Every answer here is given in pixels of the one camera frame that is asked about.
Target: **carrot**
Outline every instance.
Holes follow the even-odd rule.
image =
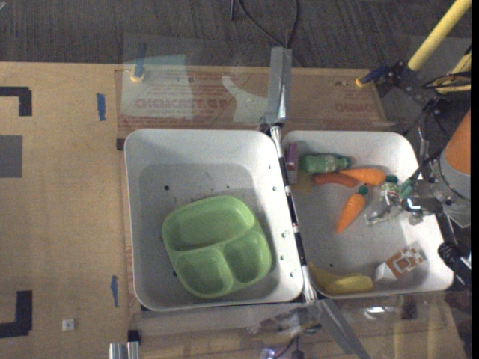
[[[366,206],[366,198],[364,198],[366,194],[366,186],[360,186],[358,192],[348,198],[341,212],[336,233],[342,233],[363,210]]]
[[[375,168],[343,169],[339,172],[369,185],[381,185],[386,179],[385,173]]]
[[[359,184],[356,178],[340,173],[316,173],[311,176],[311,180],[315,185],[323,185],[325,183],[338,183],[339,185],[353,188]]]

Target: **green bottle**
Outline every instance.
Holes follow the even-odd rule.
[[[301,157],[301,169],[306,173],[330,173],[351,166],[351,158],[331,153],[306,154]]]

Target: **green plate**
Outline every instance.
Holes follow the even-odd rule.
[[[229,195],[175,209],[163,222],[162,237],[181,283],[201,298],[251,286],[271,268],[271,250],[256,216]]]

